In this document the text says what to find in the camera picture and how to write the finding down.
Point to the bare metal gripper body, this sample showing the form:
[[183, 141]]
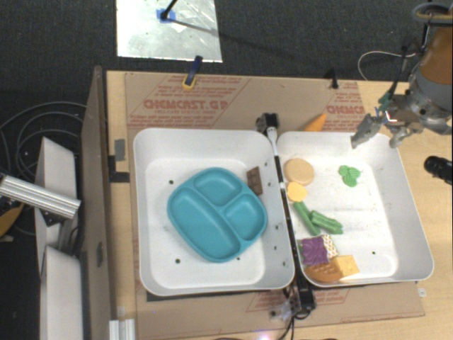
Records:
[[421, 111]]

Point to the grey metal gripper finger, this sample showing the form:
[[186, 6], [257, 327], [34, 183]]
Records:
[[364, 130], [401, 136]]

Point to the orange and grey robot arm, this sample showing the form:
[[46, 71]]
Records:
[[440, 55]]

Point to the green leaf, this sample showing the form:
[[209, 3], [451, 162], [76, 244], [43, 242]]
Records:
[[349, 175]]

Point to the orange carrot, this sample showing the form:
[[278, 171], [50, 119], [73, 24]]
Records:
[[315, 123]]

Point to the tan round biscuit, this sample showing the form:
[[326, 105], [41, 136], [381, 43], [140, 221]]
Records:
[[299, 170]]

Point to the white plastic tray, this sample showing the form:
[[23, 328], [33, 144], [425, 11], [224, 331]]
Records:
[[198, 267], [382, 218]]

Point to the yellow scalloped toy piece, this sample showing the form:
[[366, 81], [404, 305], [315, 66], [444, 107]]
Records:
[[296, 192]]

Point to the green bean bunch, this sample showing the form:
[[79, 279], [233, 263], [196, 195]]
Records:
[[327, 222]]

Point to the thin black and white rod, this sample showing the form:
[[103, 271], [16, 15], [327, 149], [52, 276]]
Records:
[[283, 190]]

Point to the single green bean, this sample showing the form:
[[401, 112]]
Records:
[[305, 216]]

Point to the brown chocolate bar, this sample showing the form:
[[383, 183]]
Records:
[[255, 181]]

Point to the white patterned cube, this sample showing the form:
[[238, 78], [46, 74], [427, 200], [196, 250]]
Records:
[[331, 247]]

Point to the purple grapes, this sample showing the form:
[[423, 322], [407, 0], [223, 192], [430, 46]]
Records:
[[314, 251]]

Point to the yellow cheese wedge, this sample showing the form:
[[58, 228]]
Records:
[[347, 266]]

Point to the brown cardboard board red print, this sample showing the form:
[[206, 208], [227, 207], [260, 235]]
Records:
[[219, 101]]

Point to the orange waffle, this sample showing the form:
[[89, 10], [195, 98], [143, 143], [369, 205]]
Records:
[[322, 274]]

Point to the blue divided plate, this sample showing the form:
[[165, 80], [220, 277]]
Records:
[[212, 218]]

